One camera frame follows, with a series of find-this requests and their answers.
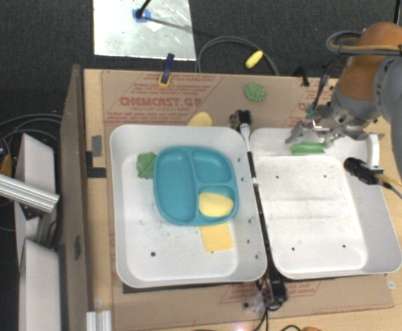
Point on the yellow oval toy food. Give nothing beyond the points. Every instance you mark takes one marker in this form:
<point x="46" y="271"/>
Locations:
<point x="215" y="205"/>

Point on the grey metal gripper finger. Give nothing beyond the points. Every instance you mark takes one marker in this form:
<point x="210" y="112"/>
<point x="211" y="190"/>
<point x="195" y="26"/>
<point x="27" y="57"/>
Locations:
<point x="331" y="141"/>
<point x="300" y="131"/>

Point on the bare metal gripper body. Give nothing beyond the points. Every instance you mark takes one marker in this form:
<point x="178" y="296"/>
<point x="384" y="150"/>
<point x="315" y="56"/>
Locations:
<point x="328" y="122"/>

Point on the green dotted round biscuit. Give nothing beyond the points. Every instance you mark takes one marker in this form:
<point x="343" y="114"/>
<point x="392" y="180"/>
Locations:
<point x="255" y="92"/>

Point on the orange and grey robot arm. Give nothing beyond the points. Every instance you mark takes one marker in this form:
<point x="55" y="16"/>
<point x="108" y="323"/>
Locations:
<point x="393" y="91"/>

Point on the thin black and white rod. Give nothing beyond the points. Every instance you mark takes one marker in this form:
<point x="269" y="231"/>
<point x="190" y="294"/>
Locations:
<point x="256" y="185"/>

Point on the black cylinder on white bracket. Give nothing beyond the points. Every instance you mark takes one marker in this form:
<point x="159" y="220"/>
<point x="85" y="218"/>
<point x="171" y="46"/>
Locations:
<point x="361" y="170"/>

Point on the green lettuce leaf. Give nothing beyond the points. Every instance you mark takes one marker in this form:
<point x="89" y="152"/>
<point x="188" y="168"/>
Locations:
<point x="145" y="165"/>

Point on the brown cardboard board red print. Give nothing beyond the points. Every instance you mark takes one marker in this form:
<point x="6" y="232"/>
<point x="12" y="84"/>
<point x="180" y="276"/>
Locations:
<point x="173" y="95"/>

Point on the green pea pod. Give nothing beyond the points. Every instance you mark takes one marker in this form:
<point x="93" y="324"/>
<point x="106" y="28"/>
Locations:
<point x="307" y="148"/>

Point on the yellow oblong toy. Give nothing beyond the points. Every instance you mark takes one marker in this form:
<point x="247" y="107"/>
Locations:
<point x="254" y="59"/>

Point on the white plastic tray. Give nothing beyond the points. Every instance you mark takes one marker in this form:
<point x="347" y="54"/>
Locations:
<point x="173" y="253"/>
<point x="318" y="219"/>

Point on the yellow round toy food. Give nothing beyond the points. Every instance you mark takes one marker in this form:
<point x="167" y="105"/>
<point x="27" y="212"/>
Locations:
<point x="200" y="120"/>

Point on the blue divided plate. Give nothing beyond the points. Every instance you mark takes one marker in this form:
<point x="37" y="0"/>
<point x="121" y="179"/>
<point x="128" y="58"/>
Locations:
<point x="174" y="185"/>

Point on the yellow cheese slice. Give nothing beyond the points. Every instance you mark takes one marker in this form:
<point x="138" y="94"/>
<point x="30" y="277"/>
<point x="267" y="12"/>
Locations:
<point x="217" y="238"/>

